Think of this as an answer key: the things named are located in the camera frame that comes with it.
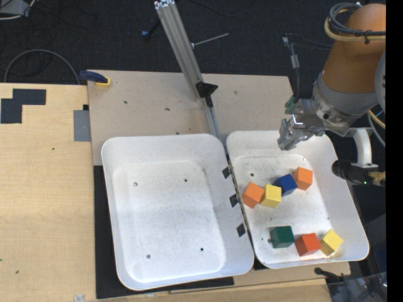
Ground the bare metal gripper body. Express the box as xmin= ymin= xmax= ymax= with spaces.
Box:
xmin=292 ymin=98 xmax=358 ymax=137

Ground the orange cube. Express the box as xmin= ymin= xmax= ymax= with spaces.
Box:
xmin=292 ymin=167 xmax=314 ymax=191
xmin=241 ymin=181 xmax=265 ymax=209

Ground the blue cube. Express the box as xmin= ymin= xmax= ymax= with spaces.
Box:
xmin=271 ymin=173 xmax=298 ymax=198

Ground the yellow cube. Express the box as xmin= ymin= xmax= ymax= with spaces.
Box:
xmin=259 ymin=184 xmax=283 ymax=209
xmin=319 ymin=229 xmax=344 ymax=257

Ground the white plastic tray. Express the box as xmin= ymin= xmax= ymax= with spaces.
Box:
xmin=100 ymin=133 xmax=255 ymax=291
xmin=225 ymin=130 xmax=370 ymax=270

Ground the green cube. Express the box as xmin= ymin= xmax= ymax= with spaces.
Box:
xmin=269 ymin=225 xmax=295 ymax=249

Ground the red cube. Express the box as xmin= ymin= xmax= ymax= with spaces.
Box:
xmin=294 ymin=232 xmax=322 ymax=257

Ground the brown flat board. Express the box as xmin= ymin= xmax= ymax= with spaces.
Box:
xmin=86 ymin=70 xmax=351 ymax=296

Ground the black cylinder on white bracket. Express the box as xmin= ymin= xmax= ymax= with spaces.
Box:
xmin=331 ymin=126 xmax=387 ymax=187

